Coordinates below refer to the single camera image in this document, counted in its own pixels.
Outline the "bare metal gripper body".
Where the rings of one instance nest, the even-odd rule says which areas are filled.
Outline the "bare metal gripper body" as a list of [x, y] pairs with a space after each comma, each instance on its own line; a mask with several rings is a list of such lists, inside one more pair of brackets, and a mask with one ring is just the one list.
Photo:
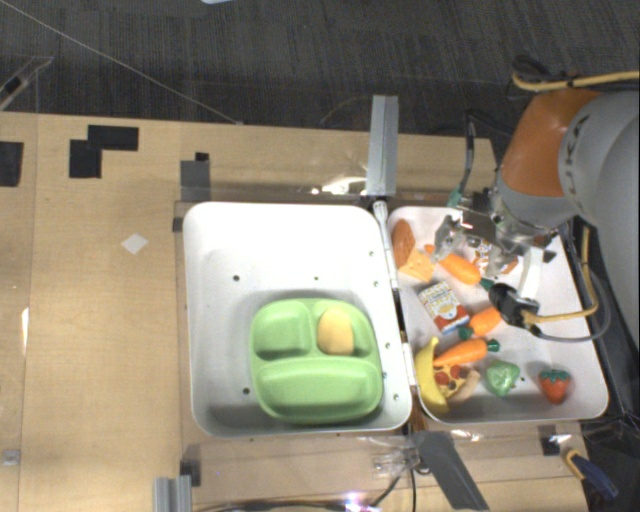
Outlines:
[[511, 261], [524, 257], [531, 247], [542, 250], [544, 261], [552, 261], [556, 252], [549, 249], [556, 235], [554, 228], [539, 227], [517, 218], [496, 189], [484, 189], [465, 195], [460, 203], [462, 224], [468, 238], [491, 244], [491, 261]]

